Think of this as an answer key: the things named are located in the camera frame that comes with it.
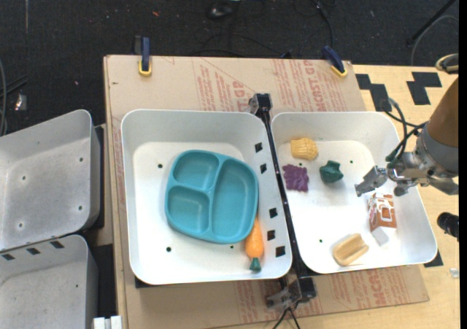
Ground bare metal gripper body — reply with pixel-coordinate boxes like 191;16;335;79
385;151;460;197

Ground orange and white carton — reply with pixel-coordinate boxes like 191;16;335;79
366;191;398;247

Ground white plastic tray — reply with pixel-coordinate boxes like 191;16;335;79
0;233;100;329
0;109;103;252
270;111;439;275
120;108;294;286

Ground tan toy hot dog bun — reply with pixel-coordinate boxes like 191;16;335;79
331;232;370;268

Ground yellow toy corn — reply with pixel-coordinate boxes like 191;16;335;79
290;136;320;161

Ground purple grapes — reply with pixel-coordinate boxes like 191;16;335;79
281;163;310;193

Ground orange carrot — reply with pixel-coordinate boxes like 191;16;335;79
244;215;266;274

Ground blue divided plate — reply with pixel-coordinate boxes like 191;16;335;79
163;149;260;245

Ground brown cardboard board red print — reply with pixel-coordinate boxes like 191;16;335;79
103;54;431;329

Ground black computer mouse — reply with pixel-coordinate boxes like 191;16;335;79
207;1;235;21

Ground black cylinder on white bracket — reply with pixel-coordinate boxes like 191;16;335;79
436;212;460;241

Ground black block with thin wires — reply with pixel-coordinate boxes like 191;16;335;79
248;92;274;117
265;275;318;311

